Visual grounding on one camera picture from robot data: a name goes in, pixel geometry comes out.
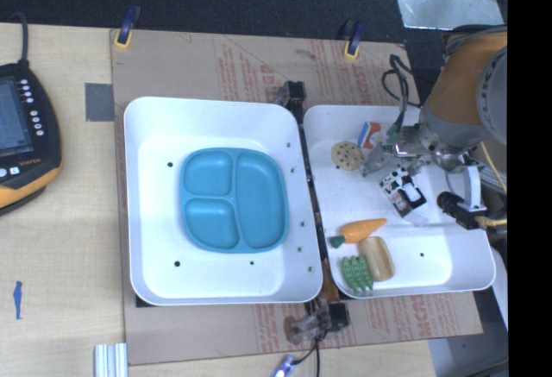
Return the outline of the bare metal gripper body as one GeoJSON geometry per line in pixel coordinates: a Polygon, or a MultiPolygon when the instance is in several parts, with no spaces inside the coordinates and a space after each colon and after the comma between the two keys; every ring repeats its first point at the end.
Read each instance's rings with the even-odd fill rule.
{"type": "Polygon", "coordinates": [[[448,173],[459,172],[474,165],[467,150],[454,148],[438,137],[427,124],[403,126],[398,132],[393,154],[400,159],[425,156],[428,165],[433,164],[448,173]]]}

